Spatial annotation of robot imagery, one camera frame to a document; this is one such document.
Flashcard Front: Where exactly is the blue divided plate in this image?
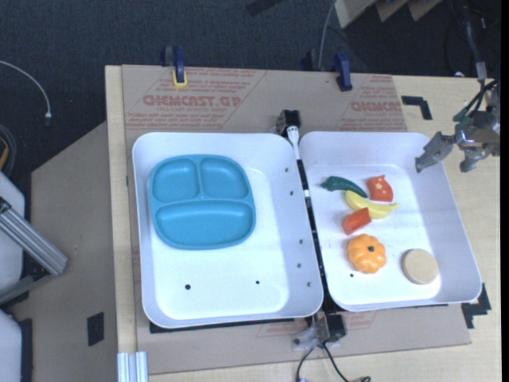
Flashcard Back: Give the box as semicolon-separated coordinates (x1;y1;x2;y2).
149;154;256;251

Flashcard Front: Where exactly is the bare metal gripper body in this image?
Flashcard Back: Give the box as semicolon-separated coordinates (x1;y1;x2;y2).
457;88;501;155

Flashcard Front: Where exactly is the red pizza slice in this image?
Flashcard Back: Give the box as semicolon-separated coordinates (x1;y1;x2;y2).
365;174;394;204

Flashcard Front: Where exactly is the yellow banana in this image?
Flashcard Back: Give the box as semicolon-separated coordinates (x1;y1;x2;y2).
344;189;400;220

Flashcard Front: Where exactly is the thin black and white rod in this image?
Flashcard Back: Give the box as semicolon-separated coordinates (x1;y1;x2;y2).
286;125;332;314

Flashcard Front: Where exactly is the tan round biscuit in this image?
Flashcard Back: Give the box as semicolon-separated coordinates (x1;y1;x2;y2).
401;248;440;286

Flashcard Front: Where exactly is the white plastic tray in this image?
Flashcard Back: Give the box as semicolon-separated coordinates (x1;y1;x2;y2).
297;131;484;313
131;131;325;329

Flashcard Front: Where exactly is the orange pumpkin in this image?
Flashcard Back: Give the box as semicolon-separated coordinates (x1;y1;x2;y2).
346;233;387;275

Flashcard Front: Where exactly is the green pepper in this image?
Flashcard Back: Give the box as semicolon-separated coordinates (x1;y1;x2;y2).
320;175;369;199

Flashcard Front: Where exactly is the orange carrot piece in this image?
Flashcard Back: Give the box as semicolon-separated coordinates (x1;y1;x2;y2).
341;207;373;236

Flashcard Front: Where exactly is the brown cardboard board, red print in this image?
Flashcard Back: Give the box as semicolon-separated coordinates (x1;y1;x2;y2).
121;64;474;376

